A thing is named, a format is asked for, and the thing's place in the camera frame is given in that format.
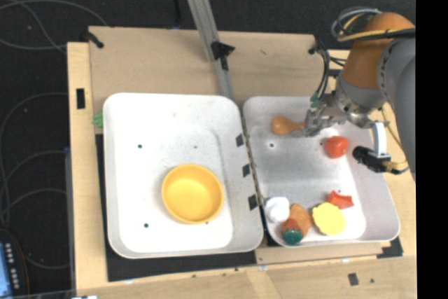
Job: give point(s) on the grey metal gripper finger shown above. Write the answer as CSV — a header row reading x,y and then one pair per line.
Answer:
x,y
309,125
325,124

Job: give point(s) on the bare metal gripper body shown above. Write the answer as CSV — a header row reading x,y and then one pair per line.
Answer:
x,y
337,112

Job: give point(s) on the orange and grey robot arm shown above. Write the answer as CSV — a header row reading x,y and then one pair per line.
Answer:
x,y
371,59

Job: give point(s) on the red toy tomato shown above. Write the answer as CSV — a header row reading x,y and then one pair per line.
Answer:
x,y
336,147

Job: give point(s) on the orange toy chicken drumstick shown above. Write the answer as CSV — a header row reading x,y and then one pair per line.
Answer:
x,y
281,126

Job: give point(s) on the white plastic tray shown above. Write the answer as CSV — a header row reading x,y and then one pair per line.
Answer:
x,y
301,171
164,122

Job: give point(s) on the red toy pepper piece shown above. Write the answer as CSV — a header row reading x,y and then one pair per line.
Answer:
x,y
340,200

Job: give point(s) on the white crumpled lump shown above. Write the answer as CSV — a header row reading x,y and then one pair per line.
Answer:
x,y
276,208

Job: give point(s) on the orange toy croissant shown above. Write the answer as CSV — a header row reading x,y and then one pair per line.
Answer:
x,y
301,215

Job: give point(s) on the yellow round toy biscuit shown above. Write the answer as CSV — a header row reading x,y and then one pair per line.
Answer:
x,y
328,218

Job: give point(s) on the red and green toy strawberry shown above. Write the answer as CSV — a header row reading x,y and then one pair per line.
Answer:
x,y
292,232

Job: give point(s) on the yellow bowl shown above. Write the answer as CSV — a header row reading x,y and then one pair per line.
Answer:
x,y
192,194

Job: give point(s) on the brown cardboard board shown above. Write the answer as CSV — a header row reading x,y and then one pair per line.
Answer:
x,y
157,59

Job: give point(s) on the black cylinder on white bracket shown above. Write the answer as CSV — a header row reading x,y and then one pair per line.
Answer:
x,y
370,157

